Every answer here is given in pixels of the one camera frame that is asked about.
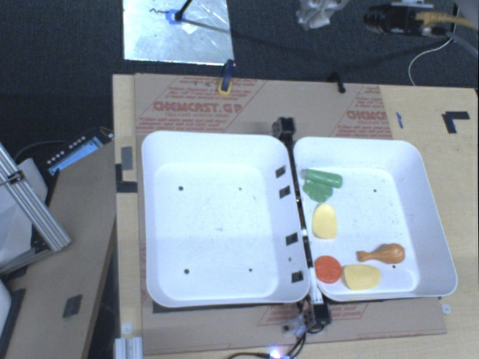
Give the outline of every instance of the white cable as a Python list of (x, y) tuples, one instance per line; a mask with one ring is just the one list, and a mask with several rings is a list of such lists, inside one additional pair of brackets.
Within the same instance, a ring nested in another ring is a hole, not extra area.
[(407, 69), (407, 74), (409, 75), (409, 80), (411, 81), (411, 84), (413, 84), (414, 86), (416, 86), (416, 84), (414, 83), (414, 80), (412, 79), (412, 76), (411, 76), (411, 67), (412, 65), (415, 63), (415, 61), (426, 55), (427, 53), (432, 53), (432, 52), (437, 52), (437, 51), (440, 51), (441, 49), (445, 48), (453, 39), (450, 38), (448, 41), (446, 41), (444, 44), (442, 44), (440, 47), (438, 48), (435, 48), (435, 49), (429, 49), (427, 51), (424, 51), (422, 53), (419, 53), (419, 55), (417, 55), (416, 57), (414, 57), (411, 62), (409, 63), (409, 68)]

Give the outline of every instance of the white tray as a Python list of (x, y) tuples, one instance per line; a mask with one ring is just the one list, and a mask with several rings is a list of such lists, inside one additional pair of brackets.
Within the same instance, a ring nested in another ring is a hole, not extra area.
[(355, 264), (357, 251), (388, 243), (399, 243), (406, 252), (406, 259), (395, 265), (364, 262), (381, 271), (376, 288), (352, 291), (343, 279), (333, 284), (318, 280), (324, 295), (360, 301), (441, 296), (455, 290), (457, 275), (417, 149), (404, 141), (303, 138), (294, 155), (301, 187), (302, 172), (309, 168), (343, 177), (342, 187), (326, 201), (336, 211), (335, 239), (319, 239), (311, 232), (318, 203), (302, 191), (313, 260), (330, 255), (342, 266)]
[[(185, 307), (304, 298), (308, 269), (280, 141), (155, 132), (144, 140), (142, 158), (154, 301)], [(281, 197), (281, 190), (289, 194)], [(287, 244), (288, 236), (296, 242)]]

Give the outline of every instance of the dark floor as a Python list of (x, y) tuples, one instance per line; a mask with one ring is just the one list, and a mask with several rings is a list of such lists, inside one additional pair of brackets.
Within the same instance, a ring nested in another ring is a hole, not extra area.
[[(235, 76), (325, 81), (337, 72), (344, 82), (410, 85), (410, 61), (445, 41), (369, 32), (366, 10), (391, 1), (398, 0), (352, 0), (331, 25), (304, 31), (295, 22), (298, 0), (228, 0)], [(426, 1), (452, 12), (451, 0)], [(217, 76), (221, 69), (125, 61), (122, 0), (0, 0), (0, 12), (0, 142), (12, 155), (39, 141), (112, 128), (115, 73)], [(477, 43), (472, 31), (460, 34)], [(478, 87), (477, 59), (454, 43), (420, 58), (412, 72), (418, 85)], [(48, 151), (22, 156), (41, 162)], [(103, 304), (92, 358), (108, 357), (115, 330), (112, 279)]]

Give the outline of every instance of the blue clamp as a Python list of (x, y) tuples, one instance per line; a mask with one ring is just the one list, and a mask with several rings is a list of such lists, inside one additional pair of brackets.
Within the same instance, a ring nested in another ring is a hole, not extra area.
[(176, 12), (180, 12), (180, 10), (170, 9), (170, 10), (167, 10), (167, 11), (166, 11), (166, 19), (167, 19), (168, 22), (169, 22), (170, 24), (172, 24), (172, 25), (181, 24), (181, 22), (186, 18), (186, 17), (185, 17), (185, 14), (183, 14), (182, 20), (178, 20), (178, 21), (177, 21), (177, 20), (174, 18), (174, 14), (175, 14)]
[(233, 69), (234, 69), (234, 60), (228, 59), (226, 64), (223, 65), (223, 69), (221, 72), (221, 81), (219, 82), (218, 86), (218, 93), (222, 96), (228, 96), (231, 92), (232, 86), (232, 77), (233, 77)]

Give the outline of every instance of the red tomato slice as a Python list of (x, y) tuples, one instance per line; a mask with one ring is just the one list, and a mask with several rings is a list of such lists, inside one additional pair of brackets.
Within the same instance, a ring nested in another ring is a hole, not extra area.
[(323, 255), (314, 261), (317, 279), (324, 283), (334, 283), (343, 273), (340, 263), (329, 255)]

